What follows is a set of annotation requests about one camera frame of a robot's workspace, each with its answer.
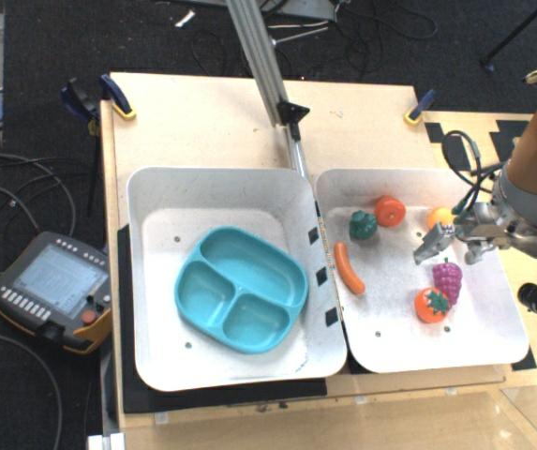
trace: device screen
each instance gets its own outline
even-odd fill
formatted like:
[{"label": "device screen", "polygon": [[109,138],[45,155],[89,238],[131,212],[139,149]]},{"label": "device screen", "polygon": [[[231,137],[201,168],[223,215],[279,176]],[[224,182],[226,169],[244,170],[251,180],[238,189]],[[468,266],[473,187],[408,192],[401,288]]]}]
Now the device screen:
[{"label": "device screen", "polygon": [[74,317],[84,297],[107,278],[108,274],[96,265],[49,244],[21,273],[14,287]]}]

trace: red button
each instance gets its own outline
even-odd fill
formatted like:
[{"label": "red button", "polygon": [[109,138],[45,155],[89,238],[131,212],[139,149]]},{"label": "red button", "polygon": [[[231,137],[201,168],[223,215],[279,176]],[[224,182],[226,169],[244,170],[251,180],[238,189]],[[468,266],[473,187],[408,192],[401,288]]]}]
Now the red button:
[{"label": "red button", "polygon": [[97,320],[97,314],[93,310],[86,310],[81,314],[81,320],[85,326],[89,326]]}]

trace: green pepper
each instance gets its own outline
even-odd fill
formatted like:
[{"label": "green pepper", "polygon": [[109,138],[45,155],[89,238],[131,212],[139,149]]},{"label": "green pepper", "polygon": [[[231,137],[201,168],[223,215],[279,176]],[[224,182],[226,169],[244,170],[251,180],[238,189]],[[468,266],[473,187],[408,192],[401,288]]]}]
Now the green pepper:
[{"label": "green pepper", "polygon": [[350,220],[350,237],[366,240],[377,232],[379,225],[376,216],[362,210],[354,212]]}]

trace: blue plate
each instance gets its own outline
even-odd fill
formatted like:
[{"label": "blue plate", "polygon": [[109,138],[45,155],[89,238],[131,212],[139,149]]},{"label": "blue plate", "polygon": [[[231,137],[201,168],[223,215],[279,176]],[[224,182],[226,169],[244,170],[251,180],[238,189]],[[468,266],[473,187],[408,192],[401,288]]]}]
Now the blue plate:
[{"label": "blue plate", "polygon": [[276,347],[306,298],[306,272],[296,260],[232,226],[215,228],[201,239],[174,286],[185,320],[243,353]]}]

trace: black floor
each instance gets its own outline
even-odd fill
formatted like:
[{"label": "black floor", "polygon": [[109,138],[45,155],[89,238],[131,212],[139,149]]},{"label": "black floor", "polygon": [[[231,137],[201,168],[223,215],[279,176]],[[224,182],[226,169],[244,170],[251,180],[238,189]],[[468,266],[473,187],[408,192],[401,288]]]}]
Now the black floor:
[{"label": "black floor", "polygon": [[[174,24],[190,9],[196,16]],[[492,59],[480,63],[537,9],[537,0],[352,0],[326,32],[277,46],[286,79],[413,85],[437,91],[432,110],[533,113],[537,87],[522,79],[537,69],[537,18]],[[74,236],[102,248],[98,181],[88,215],[94,139],[62,105],[60,90],[77,78],[95,99],[97,77],[110,71],[248,78],[230,15],[222,7],[157,0],[0,0],[5,14],[4,140],[0,152],[49,158],[76,203]],[[300,23],[273,15],[268,24]],[[275,39],[304,29],[273,29]],[[39,173],[0,159],[0,186],[17,190]],[[49,182],[20,190],[45,230],[67,233],[72,214]],[[34,236],[23,213],[0,195],[0,270]],[[64,419],[59,448],[84,448],[101,432],[98,355],[82,357],[42,344],[0,318],[0,336],[39,355],[58,381]],[[25,351],[0,341],[0,449],[52,448],[52,384]]]}]

